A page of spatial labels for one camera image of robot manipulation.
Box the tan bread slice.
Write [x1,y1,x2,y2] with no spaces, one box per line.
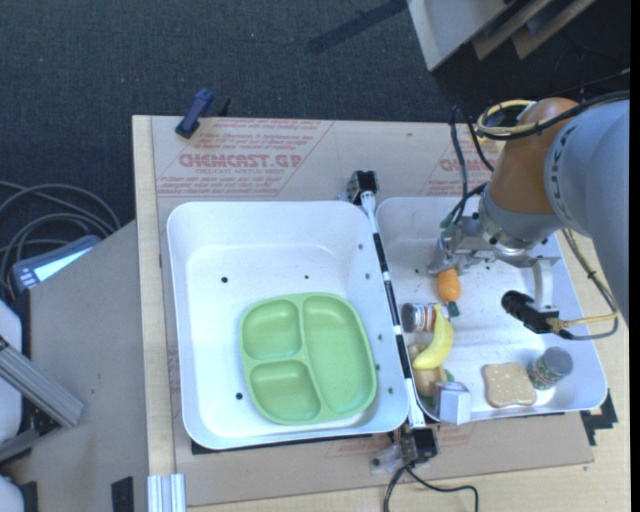
[481,362,538,409]

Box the yellow banana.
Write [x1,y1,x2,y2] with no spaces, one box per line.
[412,303,455,371]

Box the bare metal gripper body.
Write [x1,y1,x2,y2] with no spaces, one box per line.
[438,215,540,272]

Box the white plastic tray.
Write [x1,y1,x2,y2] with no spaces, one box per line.
[166,200,412,450]
[374,196,609,425]

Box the tan lumpy toy food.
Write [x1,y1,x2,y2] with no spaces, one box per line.
[407,342,449,397]

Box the white carton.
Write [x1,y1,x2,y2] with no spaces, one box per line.
[433,380,473,426]

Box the small can red white label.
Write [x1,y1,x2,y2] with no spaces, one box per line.
[401,302,449,334]

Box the orange carrot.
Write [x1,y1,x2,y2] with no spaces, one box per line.
[436,268,462,317]

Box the brown cardboard board red print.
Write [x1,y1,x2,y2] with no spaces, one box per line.
[149,117,596,507]

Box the green can grey lid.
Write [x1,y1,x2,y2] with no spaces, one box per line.
[526,346,574,391]

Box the green divided plate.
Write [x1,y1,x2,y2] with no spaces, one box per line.
[238,292,378,426]

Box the black cylinder on white bracket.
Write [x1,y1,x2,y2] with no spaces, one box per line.
[501,258,562,335]

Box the thin black and white rod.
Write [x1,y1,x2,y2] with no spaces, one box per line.
[360,191,426,428]

